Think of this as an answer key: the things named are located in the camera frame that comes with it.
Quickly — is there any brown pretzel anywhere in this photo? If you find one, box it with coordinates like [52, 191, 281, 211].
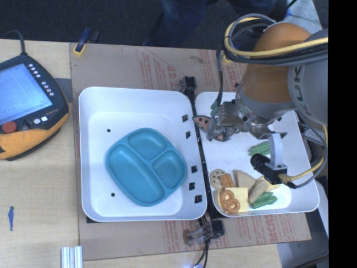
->
[219, 189, 241, 214]

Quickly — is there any green pea pod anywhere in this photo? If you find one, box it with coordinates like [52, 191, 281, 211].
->
[249, 192, 278, 209]

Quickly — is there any yellow cheese slice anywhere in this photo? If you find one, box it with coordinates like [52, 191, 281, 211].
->
[224, 186, 249, 213]

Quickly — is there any black cylinder on white bracket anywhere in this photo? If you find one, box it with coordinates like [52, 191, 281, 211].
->
[249, 131, 288, 185]

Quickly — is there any black block with thin wires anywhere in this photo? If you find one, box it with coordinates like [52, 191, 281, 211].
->
[210, 219, 226, 238]
[178, 76, 196, 95]

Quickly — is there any brown cardboard board red print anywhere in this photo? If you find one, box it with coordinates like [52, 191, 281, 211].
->
[69, 42, 312, 261]

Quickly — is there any orange square cracker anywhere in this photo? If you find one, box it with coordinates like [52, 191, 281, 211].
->
[219, 174, 235, 190]

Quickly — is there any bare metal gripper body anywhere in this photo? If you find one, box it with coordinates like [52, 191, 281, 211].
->
[216, 100, 276, 140]

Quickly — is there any person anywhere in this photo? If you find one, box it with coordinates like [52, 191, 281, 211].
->
[143, 0, 290, 47]

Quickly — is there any pale yellow corn cob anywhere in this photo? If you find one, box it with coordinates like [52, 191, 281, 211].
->
[247, 178, 269, 204]

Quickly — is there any tan bread slice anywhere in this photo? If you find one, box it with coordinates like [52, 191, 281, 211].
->
[232, 169, 258, 190]

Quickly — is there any red watermelon slice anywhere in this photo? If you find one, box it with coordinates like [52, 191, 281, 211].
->
[192, 115, 225, 142]

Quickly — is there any chocolate chip biscuit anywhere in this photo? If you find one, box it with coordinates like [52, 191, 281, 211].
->
[209, 168, 228, 191]

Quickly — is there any thin black rod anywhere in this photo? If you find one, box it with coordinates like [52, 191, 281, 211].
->
[187, 90, 221, 223]

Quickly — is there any green bean pod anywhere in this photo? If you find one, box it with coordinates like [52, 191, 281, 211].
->
[248, 141, 271, 157]

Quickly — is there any white plastic tray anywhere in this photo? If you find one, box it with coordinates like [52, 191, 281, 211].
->
[78, 87, 208, 222]
[194, 92, 320, 218]

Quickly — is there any blue divided plate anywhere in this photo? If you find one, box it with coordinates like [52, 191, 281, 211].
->
[105, 127, 188, 207]

